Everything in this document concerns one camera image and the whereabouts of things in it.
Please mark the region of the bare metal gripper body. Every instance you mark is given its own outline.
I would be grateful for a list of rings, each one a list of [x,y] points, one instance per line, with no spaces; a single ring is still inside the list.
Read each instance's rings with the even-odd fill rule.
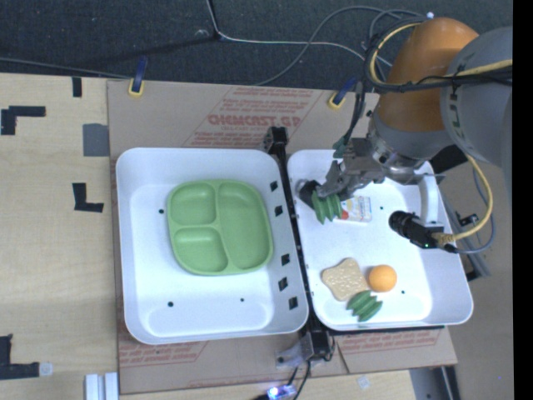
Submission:
[[[381,139],[352,138],[338,165],[337,183],[343,187],[365,187],[385,178],[407,185],[413,183],[420,159],[406,157]]]

